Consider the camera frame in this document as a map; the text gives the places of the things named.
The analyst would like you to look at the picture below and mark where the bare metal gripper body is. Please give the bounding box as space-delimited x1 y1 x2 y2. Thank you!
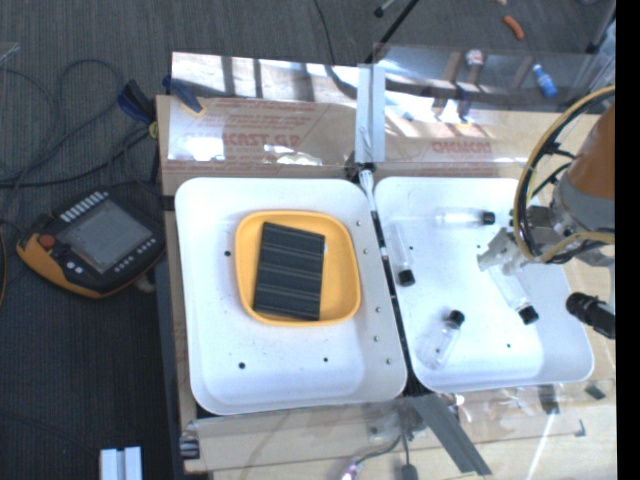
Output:
519 204 617 269

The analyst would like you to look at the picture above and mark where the white plastic tray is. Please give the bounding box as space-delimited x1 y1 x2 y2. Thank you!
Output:
173 176 408 417
373 175 596 395

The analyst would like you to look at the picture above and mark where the clear bottle with black cap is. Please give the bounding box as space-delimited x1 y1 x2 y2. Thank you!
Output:
487 261 541 326
432 207 497 230
386 223 417 288
416 309 467 370

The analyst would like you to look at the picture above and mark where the thin black and white rod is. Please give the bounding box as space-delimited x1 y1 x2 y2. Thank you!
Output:
357 166 418 395

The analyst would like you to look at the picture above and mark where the blue bottle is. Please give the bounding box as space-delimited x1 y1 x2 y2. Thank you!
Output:
531 63 559 101

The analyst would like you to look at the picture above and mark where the yellow plate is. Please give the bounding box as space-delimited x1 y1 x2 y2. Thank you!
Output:
234 209 363 328

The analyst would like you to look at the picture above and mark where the orange sausage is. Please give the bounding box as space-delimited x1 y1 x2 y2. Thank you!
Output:
502 14 526 41

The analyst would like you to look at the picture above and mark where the dark striped rectangular pad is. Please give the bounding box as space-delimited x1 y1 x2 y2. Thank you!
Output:
251 221 327 322

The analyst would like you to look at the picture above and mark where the brown cardboard board red print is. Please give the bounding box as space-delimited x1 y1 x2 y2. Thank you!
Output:
155 94 617 475

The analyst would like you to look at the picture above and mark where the black cylinder on white bracket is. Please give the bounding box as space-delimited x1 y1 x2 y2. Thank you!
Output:
565 291 617 340

